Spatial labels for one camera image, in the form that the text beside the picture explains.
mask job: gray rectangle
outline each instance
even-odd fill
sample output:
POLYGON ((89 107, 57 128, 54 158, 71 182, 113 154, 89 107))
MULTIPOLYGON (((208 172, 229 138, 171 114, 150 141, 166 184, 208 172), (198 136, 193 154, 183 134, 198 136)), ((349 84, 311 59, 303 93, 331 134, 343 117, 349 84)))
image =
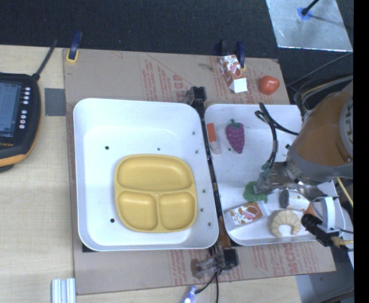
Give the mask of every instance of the gray rectangle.
POLYGON ((45 115, 65 116, 65 90, 62 88, 44 88, 45 115))

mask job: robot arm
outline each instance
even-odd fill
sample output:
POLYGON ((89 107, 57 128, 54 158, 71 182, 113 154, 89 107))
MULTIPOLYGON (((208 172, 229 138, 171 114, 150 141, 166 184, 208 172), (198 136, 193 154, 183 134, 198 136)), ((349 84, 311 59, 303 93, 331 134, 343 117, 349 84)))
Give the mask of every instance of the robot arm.
POLYGON ((336 177, 353 178, 353 95, 346 89, 326 96, 308 114, 286 161, 260 174, 255 193, 292 188, 313 199, 320 195, 311 186, 336 177))

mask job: black carpet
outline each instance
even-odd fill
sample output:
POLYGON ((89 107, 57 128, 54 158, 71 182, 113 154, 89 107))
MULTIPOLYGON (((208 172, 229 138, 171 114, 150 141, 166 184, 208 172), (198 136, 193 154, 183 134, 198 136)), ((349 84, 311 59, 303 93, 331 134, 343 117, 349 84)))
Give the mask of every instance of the black carpet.
MULTIPOLYGON (((354 0, 336 1, 353 46, 354 0)), ((279 48, 266 0, 0 0, 0 44, 69 47, 74 30, 81 48, 118 51, 210 55, 241 40, 246 57, 278 59, 287 85, 346 54, 279 48)), ((352 73, 349 55, 308 79, 352 73)))

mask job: blue tape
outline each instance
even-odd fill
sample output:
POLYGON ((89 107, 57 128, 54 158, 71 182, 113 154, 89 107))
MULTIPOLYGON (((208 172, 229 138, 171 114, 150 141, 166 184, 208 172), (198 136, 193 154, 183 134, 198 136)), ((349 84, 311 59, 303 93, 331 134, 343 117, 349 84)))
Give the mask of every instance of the blue tape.
POLYGON ((297 10, 298 10, 298 15, 299 15, 299 17, 300 18, 302 18, 303 20, 310 20, 311 19, 311 17, 313 17, 313 14, 310 12, 310 10, 308 11, 308 13, 305 15, 305 16, 303 16, 302 15, 302 10, 303 10, 304 8, 298 8, 297 10))

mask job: yellow plate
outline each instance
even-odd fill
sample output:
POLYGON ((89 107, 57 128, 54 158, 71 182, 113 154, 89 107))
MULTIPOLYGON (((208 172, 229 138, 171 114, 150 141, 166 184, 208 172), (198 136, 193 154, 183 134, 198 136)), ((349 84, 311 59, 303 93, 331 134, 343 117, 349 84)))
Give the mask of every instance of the yellow plate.
POLYGON ((131 230, 176 232, 196 220, 194 176, 178 157, 124 157, 115 168, 114 191, 119 218, 131 230))

